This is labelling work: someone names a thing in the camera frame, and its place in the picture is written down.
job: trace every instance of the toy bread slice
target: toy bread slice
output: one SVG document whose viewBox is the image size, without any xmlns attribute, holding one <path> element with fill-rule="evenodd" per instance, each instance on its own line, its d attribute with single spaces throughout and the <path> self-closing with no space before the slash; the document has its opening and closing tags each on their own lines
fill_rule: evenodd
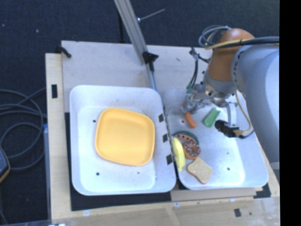
<svg viewBox="0 0 301 226">
<path fill-rule="evenodd" d="M 213 169 L 199 157 L 187 166 L 187 171 L 203 184 L 209 181 L 213 173 Z"/>
</svg>

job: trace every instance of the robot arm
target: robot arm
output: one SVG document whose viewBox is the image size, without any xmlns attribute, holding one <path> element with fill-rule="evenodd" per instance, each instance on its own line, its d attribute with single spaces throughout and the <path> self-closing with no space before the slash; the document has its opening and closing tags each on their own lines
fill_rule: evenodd
<svg viewBox="0 0 301 226">
<path fill-rule="evenodd" d="M 228 29 L 219 43 L 253 39 L 241 29 Z M 227 98 L 239 90 L 248 114 L 270 163 L 279 162 L 279 46 L 263 43 L 215 48 L 201 84 L 186 96 L 182 111 L 194 113 L 208 103 L 227 107 Z M 216 128 L 227 127 L 221 121 Z"/>
</svg>

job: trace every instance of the dark carpet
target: dark carpet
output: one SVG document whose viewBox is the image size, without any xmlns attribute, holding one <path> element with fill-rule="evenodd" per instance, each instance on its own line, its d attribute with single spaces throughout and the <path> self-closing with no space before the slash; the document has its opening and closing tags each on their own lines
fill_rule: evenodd
<svg viewBox="0 0 301 226">
<path fill-rule="evenodd" d="M 209 25 L 239 27 L 255 37 L 279 36 L 280 0 L 131 0 L 138 17 L 165 8 L 141 22 L 147 44 L 198 46 L 198 37 Z M 118 14 L 113 0 L 0 0 L 0 89 L 27 96 L 46 86 L 45 53 L 55 52 L 62 40 L 119 42 Z M 0 93 L 0 105 L 18 103 L 19 96 Z M 45 92 L 34 100 L 46 113 Z M 12 125 L 39 117 L 9 114 L 0 117 L 0 137 Z M 38 130 L 19 126 L 2 145 L 7 155 L 19 153 Z M 43 151 L 43 137 L 13 166 L 35 161 Z M 47 219 L 45 161 L 11 172 L 0 184 L 0 210 L 8 223 Z"/>
</svg>

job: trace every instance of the table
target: table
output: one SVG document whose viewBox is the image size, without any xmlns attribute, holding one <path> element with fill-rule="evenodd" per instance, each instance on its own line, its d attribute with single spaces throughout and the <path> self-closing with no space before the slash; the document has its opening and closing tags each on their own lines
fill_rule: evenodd
<svg viewBox="0 0 301 226">
<path fill-rule="evenodd" d="M 143 222 L 143 225 L 214 225 L 222 222 L 232 225 L 234 222 L 247 223 L 251 221 L 278 223 L 280 217 L 280 186 L 271 169 L 268 160 L 262 151 L 269 172 L 269 189 L 271 197 L 254 199 L 263 188 L 236 188 L 205 191 L 178 190 L 171 191 L 171 202 L 151 203 L 130 206 L 114 206 L 92 210 L 71 211 L 70 185 L 68 173 L 68 159 L 66 147 L 66 131 L 64 112 L 68 111 L 67 97 L 72 87 L 82 83 L 85 79 L 89 84 L 116 85 L 116 86 L 148 86 L 146 69 L 139 65 L 134 48 L 130 44 L 112 43 L 82 43 L 84 47 L 72 47 L 73 41 L 63 41 L 72 54 L 77 56 L 77 49 L 85 48 L 89 54 L 84 64 L 85 73 L 89 70 L 89 60 L 100 60 L 107 69 L 97 79 L 89 78 L 84 73 L 66 74 L 63 71 L 63 61 L 68 60 L 64 54 L 46 54 L 46 82 L 48 108 L 48 144 L 49 144 L 49 173 L 50 173 L 50 215 L 54 222 L 64 222 L 75 219 L 78 222 L 89 222 L 89 225 L 99 225 L 99 221 L 114 222 L 114 225 L 132 225 Z M 193 73 L 193 59 L 187 56 L 190 48 L 169 46 L 148 46 L 151 53 L 158 54 L 155 62 L 156 80 L 159 93 L 162 95 L 168 88 L 183 88 Z M 210 56 L 210 51 L 202 48 L 197 52 L 204 57 Z M 118 62 L 119 70 L 113 70 L 110 65 Z M 127 64 L 133 64 L 136 69 L 125 69 Z M 200 71 L 206 65 L 200 65 Z M 141 79 L 112 80 L 108 75 L 114 72 L 135 72 Z"/>
</svg>

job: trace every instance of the white tray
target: white tray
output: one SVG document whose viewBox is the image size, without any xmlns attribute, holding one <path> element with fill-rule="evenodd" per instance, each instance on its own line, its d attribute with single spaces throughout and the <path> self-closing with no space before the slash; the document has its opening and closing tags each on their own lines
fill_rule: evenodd
<svg viewBox="0 0 301 226">
<path fill-rule="evenodd" d="M 102 159 L 94 147 L 100 113 L 109 107 L 149 116 L 156 128 L 152 160 L 144 166 L 125 166 Z M 75 189 L 84 195 L 162 193 L 176 182 L 160 95 L 150 88 L 76 86 L 70 93 L 71 174 Z"/>
<path fill-rule="evenodd" d="M 265 185 L 268 181 L 268 172 L 255 133 L 246 139 L 228 138 L 214 126 L 206 127 L 202 121 L 215 107 L 214 105 L 201 108 L 193 114 L 198 126 L 190 128 L 181 112 L 185 93 L 185 89 L 170 89 L 163 95 L 170 133 L 184 130 L 195 134 L 201 147 L 200 158 L 211 166 L 214 172 L 208 183 L 201 184 L 187 172 L 187 165 L 193 160 L 186 159 L 185 167 L 179 172 L 179 179 L 183 185 L 191 190 Z M 217 119 L 228 121 L 227 110 L 217 109 L 220 111 Z M 241 129 L 248 128 L 246 119 L 239 109 L 237 109 L 237 125 Z"/>
</svg>

